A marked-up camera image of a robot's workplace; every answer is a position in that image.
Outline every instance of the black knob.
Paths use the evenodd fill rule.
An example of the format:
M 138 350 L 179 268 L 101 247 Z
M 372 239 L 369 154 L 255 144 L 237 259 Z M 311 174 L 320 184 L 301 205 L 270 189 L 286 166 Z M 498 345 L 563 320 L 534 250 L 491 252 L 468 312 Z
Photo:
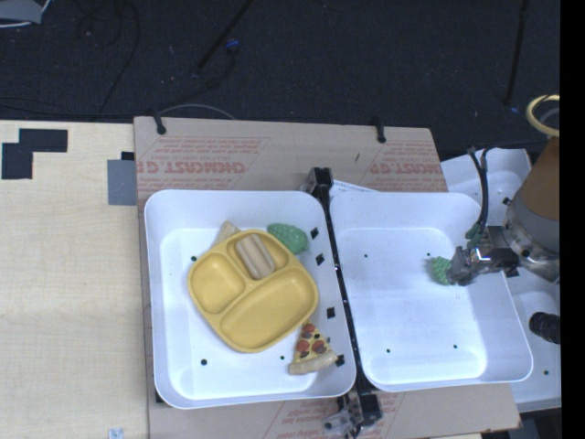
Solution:
M 545 312 L 535 312 L 528 323 L 530 330 L 546 341 L 560 345 L 560 317 Z

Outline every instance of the wooden table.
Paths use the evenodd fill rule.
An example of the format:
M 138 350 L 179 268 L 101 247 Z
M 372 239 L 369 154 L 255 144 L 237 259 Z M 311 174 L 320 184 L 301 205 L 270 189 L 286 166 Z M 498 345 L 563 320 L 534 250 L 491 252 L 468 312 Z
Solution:
M 134 151 L 134 126 L 2 121 L 0 143 L 21 128 L 69 144 L 34 153 L 32 179 L 0 180 L 0 436 L 146 438 L 139 212 L 109 204 L 106 166 Z M 508 386 L 484 392 L 501 401 L 484 406 L 489 427 L 518 426 Z

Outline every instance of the green toy vegetable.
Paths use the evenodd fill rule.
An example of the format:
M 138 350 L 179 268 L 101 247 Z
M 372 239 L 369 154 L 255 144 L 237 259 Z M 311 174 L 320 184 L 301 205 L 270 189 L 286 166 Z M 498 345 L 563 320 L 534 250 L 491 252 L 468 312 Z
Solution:
M 309 249 L 309 239 L 305 232 L 292 224 L 272 223 L 266 230 L 294 255 Z
M 432 259 L 432 273 L 435 279 L 441 284 L 451 284 L 447 277 L 447 270 L 451 268 L 451 261 L 444 257 Z

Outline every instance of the white tray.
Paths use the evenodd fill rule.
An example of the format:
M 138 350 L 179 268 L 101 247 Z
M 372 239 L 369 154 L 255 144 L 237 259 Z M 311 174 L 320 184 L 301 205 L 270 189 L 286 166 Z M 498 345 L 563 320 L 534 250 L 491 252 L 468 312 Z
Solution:
M 366 377 L 383 391 L 525 379 L 532 354 L 503 273 L 441 285 L 479 216 L 458 193 L 347 191 L 331 202 L 339 260 Z
M 144 209 L 153 318 L 154 383 L 171 406 L 194 409 L 249 402 L 337 397 L 356 379 L 356 364 L 321 204 L 298 191 L 163 190 Z M 224 220 L 266 230 L 293 224 L 310 236 L 298 255 L 314 278 L 319 304 L 312 322 L 345 363 L 290 375 L 298 333 L 259 353 L 228 347 L 197 311 L 186 286 L 192 256 L 205 252 Z

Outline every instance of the black cable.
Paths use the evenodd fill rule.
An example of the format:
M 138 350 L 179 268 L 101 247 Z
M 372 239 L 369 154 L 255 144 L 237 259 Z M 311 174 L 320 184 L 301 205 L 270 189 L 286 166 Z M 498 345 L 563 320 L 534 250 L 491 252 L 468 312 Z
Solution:
M 516 73 L 518 72 L 518 63 L 520 61 L 520 50 L 522 49 L 522 42 L 524 39 L 524 28 L 526 26 L 526 19 L 528 14 L 528 7 L 530 0 L 522 0 L 522 6 L 520 8 L 520 18 L 518 22 L 518 30 L 516 34 L 516 46 L 514 49 L 514 57 L 512 60 L 512 69 L 510 70 L 510 79 L 508 81 L 508 88 L 505 92 L 503 103 L 505 106 L 509 106 L 512 102 L 512 95 L 514 93 L 514 85 L 516 84 Z
M 479 219 L 479 232 L 481 234 L 484 233 L 485 225 L 487 224 L 487 214 L 489 209 L 489 192 L 488 192 L 488 184 L 487 184 L 487 160 L 485 159 L 485 155 L 487 152 L 492 149 L 484 148 L 482 155 L 480 156 L 479 165 L 482 169 L 481 175 L 481 186 L 482 186 L 482 208 L 480 212 L 480 219 Z
M 493 148 L 500 148 L 500 149 L 518 149 L 518 148 L 528 148 L 530 146 L 538 146 L 538 145 L 545 145 L 546 140 L 515 140 L 510 142 L 503 142 L 503 143 L 477 143 L 474 145 L 477 149 L 493 149 Z
M 188 107 L 188 106 L 185 106 L 183 104 L 188 103 L 193 98 L 197 97 L 198 95 L 200 95 L 208 90 L 211 90 L 213 88 L 217 88 L 217 86 L 219 86 L 223 82 L 223 80 L 227 78 L 227 76 L 231 73 L 231 71 L 233 70 L 233 68 L 235 66 L 236 57 L 239 54 L 239 42 L 235 39 L 230 39 L 229 41 L 226 42 L 225 47 L 226 47 L 226 51 L 227 51 L 227 54 L 229 57 L 229 61 L 228 61 L 228 65 L 224 69 L 223 73 L 221 73 L 220 75 L 218 75 L 215 78 L 208 80 L 198 91 L 192 92 L 191 94 L 189 94 L 188 96 L 186 96 L 180 100 L 175 100 L 173 102 L 170 102 L 170 103 L 166 104 L 164 107 L 162 107 L 161 109 L 155 109 L 155 108 L 151 107 L 151 108 L 145 108 L 142 110 L 127 111 L 127 112 L 108 112 L 108 113 L 104 113 L 104 112 L 98 112 L 98 113 L 95 113 L 95 112 L 69 112 L 69 113 L 63 113 L 63 112 L 54 112 L 54 111 L 34 109 L 31 107 L 25 107 L 25 106 L 19 106 L 19 105 L 6 103 L 6 102 L 1 102 L 2 100 L 6 100 L 6 99 L 20 100 L 20 101 L 27 101 L 27 102 L 37 102 L 39 104 L 51 105 L 54 107 L 59 107 L 62 110 L 66 110 L 62 106 L 58 106 L 56 104 L 52 104 L 49 102 L 41 102 L 41 101 L 37 101 L 34 99 L 15 97 L 15 96 L 0 97 L 0 107 L 6 107 L 8 109 L 13 109 L 16 111 L 39 113 L 39 114 L 43 114 L 43 115 L 50 115 L 50 116 L 56 115 L 59 118 L 70 118 L 70 119 L 76 119 L 76 120 L 78 120 L 78 119 L 96 120 L 98 118 L 120 119 L 120 118 L 126 118 L 126 117 L 129 117 L 132 119 L 135 116 L 152 115 L 153 111 L 157 111 L 161 114 L 165 113 L 165 112 L 171 112 L 174 109 Z
M 107 96 L 105 97 L 105 99 L 101 103 L 101 107 L 98 110 L 99 113 L 101 113 L 103 111 L 103 108 L 106 106 L 106 104 L 110 100 L 111 96 L 113 95 L 113 92 L 115 91 L 116 87 L 118 86 L 118 83 L 120 82 L 120 79 L 122 78 L 123 74 L 128 70 L 128 67 L 131 64 L 131 62 L 134 58 L 134 54 L 136 53 L 136 50 L 138 49 L 138 45 L 140 43 L 141 29 L 140 29 L 140 18 L 138 17 L 138 10 L 131 3 L 126 2 L 126 4 L 133 11 L 134 21 L 136 23 L 136 38 L 134 39 L 134 44 L 133 44 L 132 50 L 130 52 L 130 55 L 128 56 L 128 59 L 124 63 L 122 69 L 118 72 L 118 76 L 116 77 L 116 80 L 114 81 L 112 87 L 108 91 Z
M 77 39 L 95 48 L 113 46 L 122 36 L 121 0 L 70 0 L 81 13 L 76 25 Z M 113 36 L 100 39 L 108 33 Z
M 477 225 L 476 231 L 481 234 L 484 232 L 485 223 L 487 221 L 488 209 L 487 175 L 485 173 L 485 170 L 482 168 L 482 165 L 480 165 L 479 160 L 475 156 L 475 151 L 476 151 L 475 148 L 471 147 L 467 150 L 467 154 L 472 158 L 473 164 L 475 165 L 475 169 L 477 169 L 477 175 L 479 176 L 480 186 L 482 188 L 482 207 L 479 213 L 479 217 L 477 218 L 477 221 L 475 223 Z
M 225 29 L 218 36 L 216 41 L 211 45 L 211 47 L 206 52 L 206 54 L 196 64 L 196 66 L 194 67 L 194 72 L 196 74 L 199 74 L 201 72 L 201 70 L 206 66 L 209 59 L 211 59 L 211 56 L 213 56 L 213 54 L 216 52 L 216 50 L 221 45 L 221 43 L 226 40 L 226 37 L 228 37 L 229 32 L 234 28 L 234 26 L 236 26 L 238 24 L 238 22 L 241 20 L 241 18 L 244 16 L 244 14 L 248 11 L 248 8 L 250 8 L 250 6 L 252 5 L 253 2 L 254 2 L 254 0 L 246 0 L 244 2 L 244 5 L 241 6 L 238 13 L 232 18 L 232 20 L 229 22 L 229 24 L 225 27 Z

